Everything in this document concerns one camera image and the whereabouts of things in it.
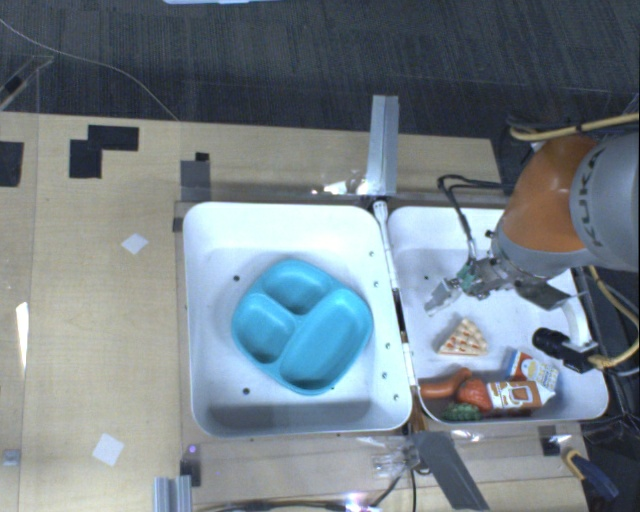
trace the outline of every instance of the blue plate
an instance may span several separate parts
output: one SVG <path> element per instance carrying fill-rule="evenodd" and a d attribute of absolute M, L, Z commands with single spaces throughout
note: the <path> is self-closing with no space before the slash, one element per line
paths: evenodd
<path fill-rule="evenodd" d="M 369 306 L 353 290 L 292 259 L 258 278 L 231 324 L 236 345 L 258 368 L 304 395 L 331 389 L 372 331 Z"/>

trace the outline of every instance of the sausage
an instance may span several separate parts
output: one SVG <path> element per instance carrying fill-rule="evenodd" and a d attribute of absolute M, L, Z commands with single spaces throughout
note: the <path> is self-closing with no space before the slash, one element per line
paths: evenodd
<path fill-rule="evenodd" d="M 471 378 L 469 368 L 460 368 L 451 377 L 438 382 L 420 382 L 420 396 L 423 400 L 448 398 L 453 396 L 465 380 Z"/>

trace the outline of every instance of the white sticker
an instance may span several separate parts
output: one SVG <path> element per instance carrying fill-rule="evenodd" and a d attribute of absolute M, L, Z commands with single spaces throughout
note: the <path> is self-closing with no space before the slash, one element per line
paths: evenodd
<path fill-rule="evenodd" d="M 127 238 L 124 242 L 122 242 L 122 247 L 124 247 L 131 254 L 138 254 L 142 248 L 149 243 L 142 235 L 138 233 L 134 233 L 129 238 Z"/>
<path fill-rule="evenodd" d="M 124 448 L 124 443 L 111 437 L 109 434 L 102 434 L 100 441 L 93 450 L 93 456 L 101 462 L 114 466 Z"/>

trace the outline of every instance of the wooden table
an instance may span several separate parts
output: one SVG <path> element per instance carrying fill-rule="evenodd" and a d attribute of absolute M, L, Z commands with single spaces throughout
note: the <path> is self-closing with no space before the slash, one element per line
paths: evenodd
<path fill-rule="evenodd" d="M 104 151 L 102 179 L 70 179 L 69 141 L 86 139 L 89 124 L 138 127 L 138 151 Z M 180 161 L 209 153 L 221 189 L 311 189 L 364 170 L 368 134 L 1 113 L 0 140 L 25 143 L 20 186 L 0 188 L 0 449 L 22 451 L 19 466 L 0 467 L 0 509 L 150 510 L 154 477 L 177 476 L 183 450 L 172 232 Z M 485 140 L 400 136 L 398 167 L 402 190 L 434 192 L 448 172 L 497 179 Z M 136 255 L 121 246 L 134 233 L 149 242 Z M 25 301 L 26 373 L 13 317 Z M 585 451 L 577 425 L 557 429 Z M 92 457 L 103 433 L 124 443 L 114 466 Z M 535 428 L 480 433 L 484 442 L 459 451 L 493 510 L 586 510 L 580 483 L 559 457 L 542 456 Z M 207 449 L 225 502 L 379 492 L 388 481 L 373 475 L 365 446 L 345 436 Z M 418 486 L 419 510 L 449 510 L 433 477 Z M 407 487 L 402 480 L 386 510 L 410 509 Z M 194 496 L 204 503 L 202 490 Z"/>

